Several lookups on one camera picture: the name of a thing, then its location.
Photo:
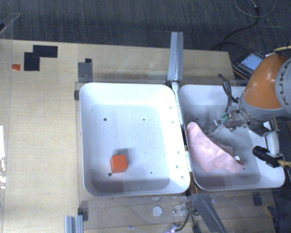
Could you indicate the orange cube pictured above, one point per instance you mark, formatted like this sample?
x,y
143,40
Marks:
x,y
118,163

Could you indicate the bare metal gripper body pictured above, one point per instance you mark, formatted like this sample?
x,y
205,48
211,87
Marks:
x,y
235,121

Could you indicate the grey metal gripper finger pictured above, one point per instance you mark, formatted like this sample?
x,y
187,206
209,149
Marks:
x,y
218,122
214,130

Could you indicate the black cylinder on white bracket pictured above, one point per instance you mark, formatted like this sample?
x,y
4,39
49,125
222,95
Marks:
x,y
264,154

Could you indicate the white plastic tray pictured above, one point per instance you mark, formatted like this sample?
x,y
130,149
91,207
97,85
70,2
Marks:
x,y
133,139
208,101

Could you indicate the pink cloth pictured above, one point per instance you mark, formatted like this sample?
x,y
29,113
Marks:
x,y
206,152

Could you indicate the small white cap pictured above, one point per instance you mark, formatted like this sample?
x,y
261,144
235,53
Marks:
x,y
237,157

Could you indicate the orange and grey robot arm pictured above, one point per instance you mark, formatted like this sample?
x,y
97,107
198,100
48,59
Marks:
x,y
264,86

